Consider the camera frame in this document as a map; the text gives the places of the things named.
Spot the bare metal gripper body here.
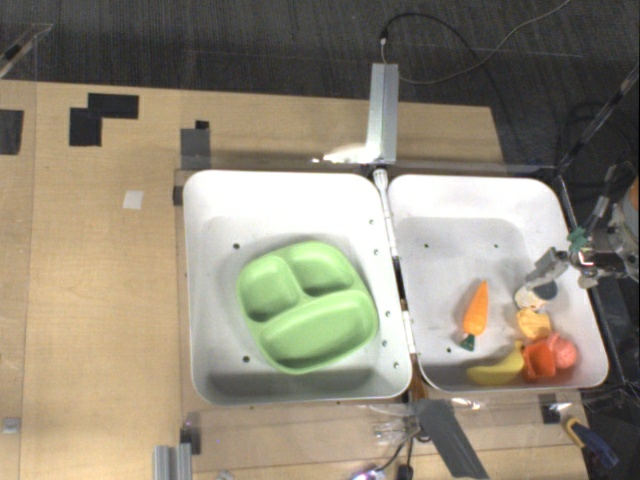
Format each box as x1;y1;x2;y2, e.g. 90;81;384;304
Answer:
567;240;640;283

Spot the cream and dark biscuit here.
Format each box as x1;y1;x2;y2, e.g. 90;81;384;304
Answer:
514;279;559;312

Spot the yellow crinkled toy food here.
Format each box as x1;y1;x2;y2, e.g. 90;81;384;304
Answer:
515;307;553;341

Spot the orange carrot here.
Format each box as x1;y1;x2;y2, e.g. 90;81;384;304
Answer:
458;279;490;353

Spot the pink round toy food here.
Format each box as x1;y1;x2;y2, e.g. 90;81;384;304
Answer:
546;332;579;371

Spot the orange cube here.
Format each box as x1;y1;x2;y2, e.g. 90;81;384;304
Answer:
521;341;558;383

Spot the white plastic tray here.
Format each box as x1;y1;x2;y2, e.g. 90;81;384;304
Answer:
385;173;611;394
181;168;414;407

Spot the yellow banana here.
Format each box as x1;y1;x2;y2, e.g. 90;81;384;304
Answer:
465;340;527;386

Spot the green divided plate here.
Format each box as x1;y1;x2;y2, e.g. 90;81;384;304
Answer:
235;239;381;376

